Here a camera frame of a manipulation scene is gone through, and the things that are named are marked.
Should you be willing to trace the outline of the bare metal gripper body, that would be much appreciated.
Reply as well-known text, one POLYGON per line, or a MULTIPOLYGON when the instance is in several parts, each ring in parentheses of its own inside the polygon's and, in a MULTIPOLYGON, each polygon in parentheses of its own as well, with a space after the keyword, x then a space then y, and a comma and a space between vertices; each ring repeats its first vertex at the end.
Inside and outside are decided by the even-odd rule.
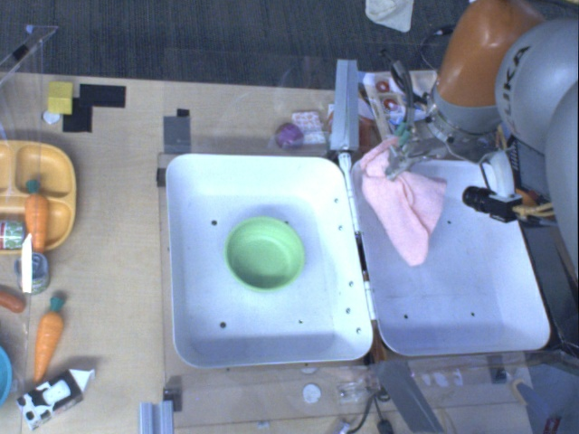
POLYGON ((405 143, 408 158, 481 158, 479 136, 455 126, 430 105, 425 118, 410 126, 410 137, 405 143))

